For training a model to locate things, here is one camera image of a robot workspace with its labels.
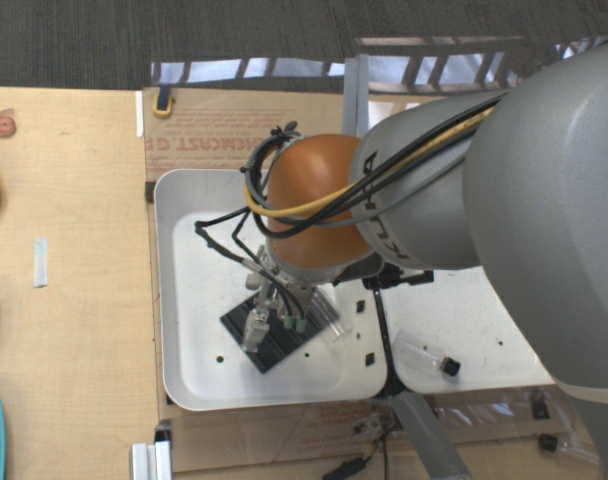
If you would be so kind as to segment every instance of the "white tray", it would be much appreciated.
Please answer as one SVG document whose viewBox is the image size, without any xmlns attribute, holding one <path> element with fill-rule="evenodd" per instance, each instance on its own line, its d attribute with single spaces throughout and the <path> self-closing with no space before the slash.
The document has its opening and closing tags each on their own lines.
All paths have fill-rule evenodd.
<svg viewBox="0 0 608 480">
<path fill-rule="evenodd" d="M 242 182 L 238 171 L 225 170 L 176 170 L 157 182 L 162 365 L 169 397 L 185 409 L 205 411 L 376 395 L 386 380 L 386 362 L 373 298 L 359 281 L 325 289 L 350 332 L 334 341 L 327 328 L 265 374 L 220 322 L 251 295 L 244 287 L 247 271 L 209 249 L 193 224 L 244 206 Z M 230 238 L 236 222 L 208 232 L 239 252 Z M 264 243 L 252 221 L 240 237 L 251 250 Z M 358 300 L 366 302 L 359 314 Z M 367 366 L 369 353 L 375 363 Z"/>
<path fill-rule="evenodd" d="M 244 206 L 242 182 L 238 171 L 183 169 L 157 183 L 162 364 L 168 395 L 193 411 L 376 395 L 386 380 L 386 364 L 373 297 L 359 281 L 324 288 L 351 329 L 347 335 L 333 341 L 333 332 L 325 329 L 265 374 L 220 322 L 251 294 L 244 288 L 247 271 L 208 249 L 193 224 Z M 234 249 L 234 226 L 229 222 L 208 231 Z M 240 237 L 251 250 L 264 242 L 252 222 Z M 392 342 L 403 330 L 428 351 L 441 348 L 462 365 L 456 377 L 427 374 L 394 354 L 397 374 L 409 389 L 444 393 L 553 382 L 481 268 L 436 272 L 434 283 L 382 294 Z M 355 311 L 358 300 L 366 303 L 360 314 Z M 366 366 L 369 353 L 375 353 L 376 361 Z"/>
</svg>

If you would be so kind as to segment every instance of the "metal bracket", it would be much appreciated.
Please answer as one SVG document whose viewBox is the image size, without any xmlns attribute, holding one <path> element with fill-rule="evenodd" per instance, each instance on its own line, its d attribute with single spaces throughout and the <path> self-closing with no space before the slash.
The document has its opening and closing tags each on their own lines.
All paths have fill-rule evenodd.
<svg viewBox="0 0 608 480">
<path fill-rule="evenodd" d="M 137 443 L 130 452 L 131 480 L 172 480 L 171 433 L 166 421 L 155 429 L 155 444 Z"/>
<path fill-rule="evenodd" d="M 431 480 L 473 478 L 422 395 L 405 391 L 391 405 Z"/>
<path fill-rule="evenodd" d="M 342 133 L 364 137 L 369 129 L 368 55 L 346 59 L 344 67 L 344 106 Z"/>
</svg>

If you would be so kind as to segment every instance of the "wooden board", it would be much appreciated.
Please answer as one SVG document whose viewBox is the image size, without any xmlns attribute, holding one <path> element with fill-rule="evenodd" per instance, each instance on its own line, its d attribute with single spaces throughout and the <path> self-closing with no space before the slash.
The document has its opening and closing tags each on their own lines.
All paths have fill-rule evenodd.
<svg viewBox="0 0 608 480">
<path fill-rule="evenodd" d="M 157 424 L 144 147 L 132 92 L 0 88 L 7 480 L 128 478 Z M 48 285 L 33 288 L 33 241 Z"/>
<path fill-rule="evenodd" d="M 338 95 L 312 95 L 290 93 L 265 93 L 249 91 L 220 91 L 204 89 L 175 90 L 175 117 L 159 120 L 150 112 L 155 89 L 144 92 L 144 121 L 147 150 L 147 180 L 156 180 L 168 170 L 177 168 L 231 168 L 242 165 L 253 145 L 268 133 L 271 118 L 284 125 L 290 119 L 299 122 L 299 129 L 307 134 L 333 132 L 341 127 L 342 99 Z M 434 98 L 409 96 L 371 96 L 372 119 L 379 121 L 409 106 Z M 231 139 L 231 130 L 243 134 Z M 239 149 L 226 146 L 239 144 Z M 158 403 L 160 419 L 169 420 L 173 427 L 173 457 L 175 471 L 206 469 L 201 472 L 176 473 L 177 478 L 187 480 L 218 479 L 265 479 L 265 478 L 321 478 L 337 467 L 340 458 L 316 457 L 332 455 L 328 447 L 317 451 L 289 452 L 291 443 L 304 442 L 309 434 L 299 432 L 306 418 L 326 434 L 343 432 L 345 429 L 336 419 L 325 418 L 315 405 L 310 407 L 275 407 L 253 411 L 229 411 L 206 414 L 188 413 L 175 405 L 169 405 L 162 380 L 162 353 L 160 347 L 159 287 L 155 236 L 155 213 L 149 208 L 151 266 L 155 331 L 157 343 Z M 528 399 L 529 389 L 493 390 L 457 393 L 436 397 L 439 406 L 474 408 L 492 404 L 498 400 L 515 401 L 521 396 Z M 590 466 L 560 466 L 551 457 L 537 451 L 535 435 L 538 432 L 559 432 L 577 421 L 577 416 L 565 403 L 561 392 L 554 386 L 546 387 L 552 407 L 560 407 L 563 418 L 553 413 L 550 420 L 533 421 L 517 417 L 502 424 L 447 428 L 466 463 L 476 478 L 494 480 L 506 478 L 598 479 L 600 473 Z M 343 404 L 330 404 L 338 410 Z M 360 443 L 342 442 L 340 451 L 357 453 Z M 425 478 L 426 473 L 419 458 L 402 436 L 391 443 L 391 478 Z M 239 467 L 240 464 L 255 464 Z M 377 455 L 364 478 L 379 479 L 382 474 L 382 457 Z"/>
</svg>

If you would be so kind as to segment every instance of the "black wire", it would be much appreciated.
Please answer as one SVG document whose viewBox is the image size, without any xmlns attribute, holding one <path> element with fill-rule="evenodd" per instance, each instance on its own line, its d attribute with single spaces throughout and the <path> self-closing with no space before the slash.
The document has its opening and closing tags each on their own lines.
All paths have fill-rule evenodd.
<svg viewBox="0 0 608 480">
<path fill-rule="evenodd" d="M 244 208 L 240 208 L 239 210 L 235 210 L 234 212 L 231 212 L 231 213 L 229 213 L 227 215 L 224 215 L 223 217 L 218 217 L 217 219 L 213 219 L 213 220 L 198 220 L 198 221 L 195 222 L 195 232 L 197 233 L 197 226 L 198 225 L 199 225 L 200 228 L 208 228 L 210 226 L 215 226 L 216 224 L 221 224 L 222 222 L 226 222 L 227 220 L 231 220 L 231 219 L 234 219 L 235 217 L 239 217 L 244 212 L 250 211 L 250 210 L 251 209 L 248 206 L 245 206 Z"/>
<path fill-rule="evenodd" d="M 295 297 L 295 295 L 293 295 L 290 290 L 288 288 L 286 288 L 286 286 L 284 286 L 282 283 L 280 283 L 270 272 L 268 272 L 264 266 L 262 265 L 262 262 L 260 261 L 260 259 L 257 257 L 257 255 L 255 253 L 253 253 L 253 251 L 251 251 L 247 245 L 240 240 L 240 238 L 238 238 L 238 234 L 240 233 L 240 231 L 242 230 L 242 228 L 244 227 L 244 223 L 246 222 L 246 219 L 248 218 L 249 214 L 251 213 L 250 208 L 246 208 L 246 212 L 244 213 L 244 216 L 240 219 L 240 221 L 238 222 L 237 226 L 235 227 L 235 230 L 233 231 L 233 234 L 231 235 L 233 237 L 233 240 L 235 241 L 235 243 L 237 244 L 237 246 L 242 249 L 246 254 L 248 254 L 248 256 L 260 267 L 262 267 L 262 270 L 264 271 L 264 273 L 266 274 L 264 277 L 266 279 L 268 279 L 269 281 L 271 281 L 271 284 L 275 287 L 275 289 L 277 290 L 277 292 L 280 294 L 280 296 L 282 297 L 282 300 L 284 300 L 284 307 L 286 309 L 286 313 L 289 316 L 293 316 L 293 310 L 291 308 L 291 305 L 289 304 L 288 299 L 291 299 L 291 301 L 295 304 L 295 306 L 297 307 L 297 310 L 299 311 L 300 316 L 304 315 L 304 309 L 302 308 L 302 305 L 300 303 L 300 301 L 297 299 L 297 297 Z"/>
<path fill-rule="evenodd" d="M 275 127 L 275 129 L 271 130 L 271 135 L 264 141 L 258 148 L 256 148 L 251 156 L 249 157 L 245 171 L 248 171 L 251 176 L 251 184 L 257 190 L 259 186 L 259 182 L 262 178 L 262 164 L 266 157 L 268 157 L 273 150 L 279 149 L 284 143 L 291 140 L 293 137 L 300 136 L 300 133 L 295 131 L 297 127 L 296 121 L 291 121 L 288 123 L 284 130 L 282 130 L 279 126 Z M 262 187 L 259 189 L 259 193 L 261 194 L 266 186 L 266 182 L 268 181 L 268 175 L 262 184 Z"/>
<path fill-rule="evenodd" d="M 345 202 L 342 206 L 340 206 L 339 208 L 334 210 L 332 212 L 332 214 L 329 217 L 327 217 L 325 220 L 332 218 L 336 215 L 340 215 L 343 212 L 345 212 L 346 210 L 350 210 L 357 204 L 361 203 L 365 199 L 370 198 L 373 194 L 375 194 L 376 192 L 379 192 L 380 190 L 387 187 L 394 181 L 397 181 L 398 179 L 406 176 L 410 171 L 412 171 L 413 169 L 416 169 L 424 162 L 427 162 L 428 160 L 437 156 L 438 154 L 442 153 L 443 151 L 453 147 L 455 144 L 472 137 L 475 134 L 476 130 L 477 130 L 477 126 L 469 128 L 468 130 L 464 130 L 463 132 L 452 137 L 451 139 L 444 142 L 443 144 L 440 144 L 439 146 L 436 146 L 436 147 L 430 149 L 429 151 L 425 152 L 423 155 L 419 156 L 418 158 L 412 160 L 411 162 L 408 162 L 406 165 L 400 167 L 398 170 L 394 171 L 389 176 L 384 178 L 382 181 L 380 181 L 380 183 L 374 184 L 370 189 L 363 190 L 360 194 L 353 197 L 349 201 Z M 275 220 L 277 220 L 283 224 L 287 224 L 287 225 L 296 225 L 301 222 L 304 222 L 303 220 L 295 220 L 295 219 L 290 219 L 288 217 L 277 218 Z"/>
<path fill-rule="evenodd" d="M 291 228 L 283 230 L 283 231 L 271 231 L 269 230 L 261 217 L 257 213 L 253 213 L 253 218 L 255 220 L 255 224 L 257 225 L 260 232 L 267 236 L 268 238 L 281 240 L 285 238 L 290 238 L 295 236 L 298 233 L 308 229 L 309 227 L 317 224 L 318 222 L 322 222 L 327 220 L 335 215 L 339 215 L 347 209 L 352 208 L 356 204 L 368 199 L 374 193 L 382 190 L 384 187 L 398 180 L 402 176 L 408 174 L 411 170 L 417 168 L 422 163 L 426 162 L 430 158 L 433 158 L 437 154 L 443 152 L 444 150 L 452 147 L 454 144 L 461 142 L 469 137 L 471 137 L 475 133 L 476 127 L 470 128 L 468 130 L 464 130 L 462 133 L 452 137 L 451 139 L 445 141 L 443 144 L 431 148 L 426 153 L 421 156 L 413 159 L 408 162 L 405 166 L 401 167 L 397 171 L 389 174 L 384 180 L 380 181 L 380 183 L 373 185 L 371 188 L 367 190 L 360 190 L 358 185 L 355 185 L 351 189 L 347 190 L 344 194 L 337 197 L 331 203 L 326 205 L 324 208 L 319 210 L 317 213 L 311 215 L 305 220 L 301 221 L 290 221 L 295 223 Z"/>
<path fill-rule="evenodd" d="M 388 468 L 388 450 L 386 449 L 386 438 L 388 432 L 382 436 L 382 455 L 384 456 L 384 480 L 389 480 L 389 468 Z"/>
<path fill-rule="evenodd" d="M 308 217 L 307 219 L 302 220 L 302 221 L 297 221 L 297 224 L 295 224 L 293 227 L 291 227 L 288 230 L 284 230 L 281 232 L 270 231 L 266 228 L 266 226 L 262 222 L 261 217 L 258 214 L 253 213 L 253 218 L 255 220 L 256 225 L 258 226 L 258 229 L 262 232 L 262 234 L 264 234 L 265 236 L 267 236 L 269 238 L 273 238 L 273 239 L 290 238 L 291 236 L 294 236 L 297 233 L 304 231 L 308 227 L 316 224 L 317 222 L 321 222 L 325 219 L 330 218 L 333 215 L 337 215 L 337 214 L 341 213 L 341 212 L 338 212 L 338 209 L 342 208 L 341 205 L 348 202 L 349 200 L 351 200 L 351 198 L 356 196 L 360 191 L 362 191 L 362 189 L 364 189 L 369 184 L 373 183 L 373 180 L 382 176 L 391 167 L 395 166 L 398 162 L 403 160 L 405 157 L 407 157 L 411 153 L 415 152 L 417 149 L 419 149 L 420 147 L 422 147 L 423 145 L 428 143 L 430 140 L 434 139 L 440 133 L 452 128 L 453 126 L 461 123 L 462 121 L 468 119 L 469 117 L 474 116 L 474 115 L 476 115 L 480 112 L 483 112 L 484 110 L 494 106 L 495 104 L 497 104 L 497 102 L 503 96 L 504 96 L 504 94 L 491 98 L 490 100 L 487 100 L 479 105 L 476 105 L 470 109 L 467 109 L 466 111 L 461 112 L 460 114 L 458 114 L 452 118 L 449 118 L 448 120 L 444 121 L 443 123 L 435 126 L 431 130 L 429 130 L 428 132 L 426 132 L 422 136 L 420 136 L 417 140 L 408 144 L 403 149 L 398 151 L 395 155 L 393 155 L 392 157 L 387 159 L 385 162 L 383 162 L 381 165 L 379 165 L 376 169 L 374 169 L 371 173 L 369 173 L 367 176 L 363 177 L 360 181 L 358 181 L 353 187 L 348 189 L 344 194 L 342 194 L 341 196 L 336 198 L 334 201 L 332 201 L 331 203 L 329 203 L 328 205 L 326 205 L 321 210 L 319 210 L 317 213 L 313 214 L 312 216 Z M 470 134 L 471 134 L 470 130 L 471 129 L 465 130 L 463 133 L 466 134 L 468 132 L 469 133 L 468 136 L 470 136 Z M 462 134 L 460 134 L 454 138 L 460 138 L 460 140 L 462 140 Z M 449 141 L 446 141 L 444 144 L 453 145 L 454 142 L 452 142 L 452 140 L 453 139 L 450 139 Z M 432 151 L 432 154 L 434 155 L 438 151 L 443 151 L 444 144 L 442 144 L 441 147 L 432 148 L 426 154 L 431 153 L 431 151 Z M 425 161 L 426 159 L 428 159 L 430 157 L 422 155 L 422 157 L 420 157 L 420 158 L 423 158 Z M 257 180 L 257 175 L 259 173 L 259 165 L 258 165 L 257 157 L 255 157 L 253 159 L 253 162 L 249 161 L 249 166 L 252 166 L 252 169 L 253 169 L 252 174 L 253 174 L 254 181 Z M 404 173 L 407 173 L 410 171 L 410 169 L 412 168 L 412 167 L 410 167 L 411 165 L 417 166 L 419 164 L 415 163 L 415 161 L 409 162 L 409 164 L 407 164 L 406 166 L 404 166 L 402 168 L 404 170 Z M 395 173 L 389 175 L 389 176 L 397 176 L 397 178 L 389 179 L 388 183 L 392 183 L 393 181 L 395 181 L 395 179 L 398 179 L 399 176 L 401 176 L 401 175 L 402 174 L 398 173 L 397 171 Z M 378 186 L 379 188 L 377 188 L 377 190 L 381 190 L 384 186 L 386 186 L 386 184 L 379 185 Z M 375 190 L 375 186 L 371 187 L 370 191 L 372 191 L 372 190 Z M 360 200 L 364 200 L 367 197 L 369 197 L 369 195 L 372 193 L 374 193 L 374 192 L 366 191 L 366 193 L 362 194 L 362 196 L 359 196 L 358 199 L 361 198 Z M 357 204 L 357 202 L 352 202 L 347 207 L 350 208 L 350 207 L 354 206 L 355 204 Z"/>
<path fill-rule="evenodd" d="M 476 114 L 479 114 L 480 112 L 483 112 L 483 111 L 495 106 L 500 101 L 500 99 L 502 97 L 504 97 L 505 94 L 506 93 L 494 96 L 493 98 L 490 98 L 489 100 L 486 100 L 469 109 L 466 109 L 466 110 L 460 112 L 459 114 L 450 117 L 446 121 L 443 121 L 442 123 L 434 126 L 432 129 L 430 129 L 429 131 L 422 134 L 417 140 L 414 140 L 413 142 L 409 143 L 404 148 L 402 148 L 400 151 L 398 151 L 396 154 L 394 154 L 393 156 L 388 158 L 386 161 L 384 161 L 381 165 L 379 165 L 376 169 L 374 169 L 372 172 L 370 172 L 367 176 L 362 178 L 353 188 L 358 187 L 357 191 L 359 191 L 361 188 L 364 188 L 364 186 L 368 185 L 374 179 L 376 179 L 376 178 L 380 177 L 381 175 L 383 175 L 384 173 L 386 173 L 386 171 L 388 171 L 391 167 L 396 165 L 399 161 L 403 160 L 404 158 L 409 156 L 411 153 L 413 153 L 420 147 L 424 146 L 426 143 L 433 140 L 440 133 L 443 133 L 443 132 L 449 130 L 450 128 L 452 128 L 453 126 L 456 126 L 457 124 L 460 124 L 461 122 L 465 121 L 466 119 L 468 119 L 472 116 L 475 116 Z M 261 161 L 259 162 L 259 164 L 257 162 L 257 157 L 255 158 L 256 161 L 252 167 L 252 172 L 255 175 L 255 177 L 254 177 L 255 180 L 258 179 L 256 176 L 260 173 L 260 166 L 263 163 L 266 156 L 264 156 L 260 159 Z"/>
<path fill-rule="evenodd" d="M 227 220 L 238 217 L 239 215 L 245 214 L 245 217 L 242 219 L 242 225 L 243 225 L 243 222 L 248 217 L 248 214 L 250 213 L 250 211 L 251 211 L 250 208 L 247 206 L 245 208 L 240 208 L 239 210 L 235 210 L 234 212 L 231 212 L 231 213 L 224 215 L 223 217 L 219 217 L 217 219 L 213 219 L 213 220 L 209 220 L 209 221 L 198 220 L 195 222 L 195 233 L 206 241 L 206 244 L 208 245 L 209 248 L 215 249 L 220 255 L 222 255 L 225 258 L 228 258 L 232 261 L 235 261 L 236 263 L 239 263 L 241 265 L 244 262 L 244 258 L 234 254 L 229 249 L 224 247 L 222 244 L 217 242 L 213 237 L 211 237 L 211 235 L 208 234 L 208 232 L 204 228 L 207 228 L 209 226 L 214 226 L 215 224 L 220 224 Z M 241 230 L 241 226 L 239 224 L 238 224 L 238 227 L 235 228 L 235 231 L 239 232 L 238 228 L 239 228 L 239 230 Z M 236 244 L 238 244 L 251 257 L 257 258 L 250 251 L 250 249 L 248 249 L 248 247 L 246 247 L 246 245 L 241 240 L 236 239 L 236 238 L 237 237 L 233 238 L 235 240 Z M 261 263 L 259 262 L 259 258 L 257 258 L 256 263 L 261 266 Z M 288 315 L 290 315 L 290 316 L 293 315 L 293 309 L 291 307 L 289 299 L 291 299 L 293 301 L 293 303 L 297 306 L 297 309 L 300 312 L 300 315 L 304 314 L 304 311 L 302 309 L 302 306 L 301 306 L 299 300 L 297 300 L 297 298 L 288 290 L 288 288 L 286 288 L 282 283 L 280 283 L 273 275 L 271 275 L 269 272 L 267 272 L 266 269 L 260 270 L 258 272 L 258 274 L 260 274 L 262 277 L 264 277 L 266 280 L 268 280 L 275 287 L 275 289 L 277 290 L 277 293 L 279 293 L 280 297 L 284 301 L 284 308 Z"/>
</svg>

